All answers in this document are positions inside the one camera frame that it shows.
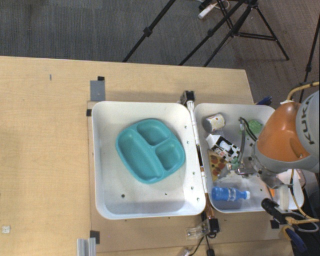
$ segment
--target wooden table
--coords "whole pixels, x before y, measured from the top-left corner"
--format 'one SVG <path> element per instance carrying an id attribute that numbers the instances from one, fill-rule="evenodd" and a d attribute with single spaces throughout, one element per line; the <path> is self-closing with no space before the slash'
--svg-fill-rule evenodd
<path id="1" fill-rule="evenodd" d="M 87 102 L 90 81 L 105 77 L 109 101 L 252 104 L 244 70 L 78 60 L 0 57 L 0 255 L 73 256 L 89 238 Z M 265 212 L 222 214 L 216 255 L 292 255 Z M 104 256 L 177 255 L 199 216 L 105 220 Z M 205 247 L 199 249 L 203 255 Z"/>

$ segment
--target blue bottle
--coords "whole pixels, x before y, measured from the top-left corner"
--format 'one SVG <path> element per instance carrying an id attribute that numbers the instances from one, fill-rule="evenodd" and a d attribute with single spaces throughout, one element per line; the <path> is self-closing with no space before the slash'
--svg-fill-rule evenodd
<path id="1" fill-rule="evenodd" d="M 215 201 L 237 201 L 240 198 L 249 199 L 249 191 L 240 191 L 234 187 L 213 187 L 211 191 L 212 199 Z"/>

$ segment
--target bottle cap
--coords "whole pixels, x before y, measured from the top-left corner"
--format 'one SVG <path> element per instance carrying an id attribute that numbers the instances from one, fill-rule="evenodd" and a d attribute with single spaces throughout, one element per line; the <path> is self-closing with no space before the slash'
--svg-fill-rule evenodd
<path id="1" fill-rule="evenodd" d="M 246 194 L 246 198 L 245 199 L 246 200 L 250 199 L 250 191 L 246 191 L 245 194 Z"/>

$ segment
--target gray floor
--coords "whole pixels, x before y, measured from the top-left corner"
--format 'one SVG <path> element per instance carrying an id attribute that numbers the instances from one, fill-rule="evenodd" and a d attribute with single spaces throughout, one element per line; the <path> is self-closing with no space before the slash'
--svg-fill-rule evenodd
<path id="1" fill-rule="evenodd" d="M 121 62 L 168 0 L 0 0 L 0 55 Z M 129 62 L 177 65 L 222 18 L 197 18 L 199 2 L 176 0 Z M 318 22 L 319 0 L 260 0 L 259 7 L 290 57 L 273 41 L 233 38 L 208 67 L 245 69 L 253 99 L 273 107 L 304 80 Z M 233 21 L 245 10 L 242 6 Z M 228 33 L 227 25 L 185 63 L 201 67 Z M 242 32 L 269 35 L 253 10 Z M 319 80 L 319 39 L 308 80 Z"/>

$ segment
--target teal divided plate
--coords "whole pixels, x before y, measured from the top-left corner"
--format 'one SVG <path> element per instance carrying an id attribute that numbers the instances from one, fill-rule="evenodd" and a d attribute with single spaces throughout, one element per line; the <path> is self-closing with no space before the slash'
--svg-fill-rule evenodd
<path id="1" fill-rule="evenodd" d="M 185 151 L 172 131 L 157 119 L 139 121 L 119 133 L 116 150 L 140 182 L 159 182 L 185 162 Z"/>

